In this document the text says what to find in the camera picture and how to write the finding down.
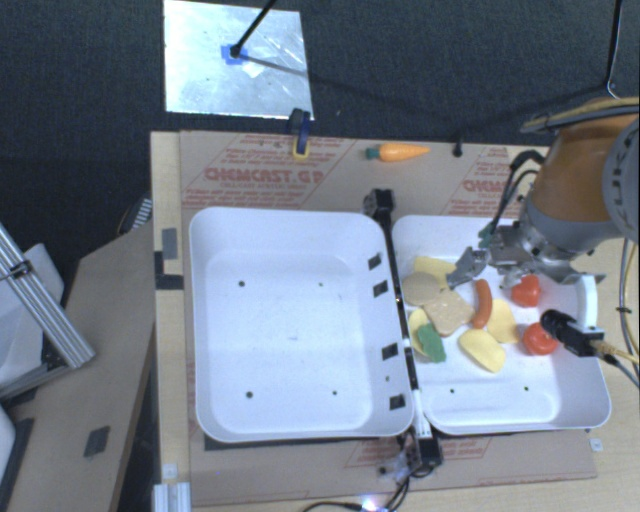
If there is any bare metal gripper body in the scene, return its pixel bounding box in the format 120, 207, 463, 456
487, 223, 580, 282

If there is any red toy pepper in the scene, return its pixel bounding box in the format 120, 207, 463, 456
510, 273, 543, 309

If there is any yellow potato chip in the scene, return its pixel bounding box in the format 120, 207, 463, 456
486, 297, 521, 345
407, 307, 437, 359
413, 255, 457, 292
458, 326, 507, 374

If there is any orange toy sausage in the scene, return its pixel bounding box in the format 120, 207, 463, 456
471, 278, 494, 330

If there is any tan bread slice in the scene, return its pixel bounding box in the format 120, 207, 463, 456
422, 289, 476, 338

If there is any tan round biscuit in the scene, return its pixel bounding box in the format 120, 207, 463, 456
402, 272, 441, 307

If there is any red toy tomato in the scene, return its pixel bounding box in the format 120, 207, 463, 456
521, 321, 560, 357

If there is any thin black and white rod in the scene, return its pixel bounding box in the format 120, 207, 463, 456
380, 213, 432, 437

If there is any green toy lettuce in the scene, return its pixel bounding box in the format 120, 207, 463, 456
416, 322, 448, 363

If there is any white plastic tray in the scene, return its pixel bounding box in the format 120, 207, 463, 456
391, 214, 613, 437
188, 206, 417, 444

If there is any orange toy carrot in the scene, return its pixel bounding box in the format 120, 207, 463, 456
364, 142, 432, 163

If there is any brown cardboard board red print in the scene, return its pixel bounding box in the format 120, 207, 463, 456
178, 130, 599, 507

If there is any black cylinder on white bracket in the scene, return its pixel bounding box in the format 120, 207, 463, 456
539, 273, 609, 359

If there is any black block with thin wires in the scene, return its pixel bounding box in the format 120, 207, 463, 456
398, 433, 444, 477
362, 188, 397, 219

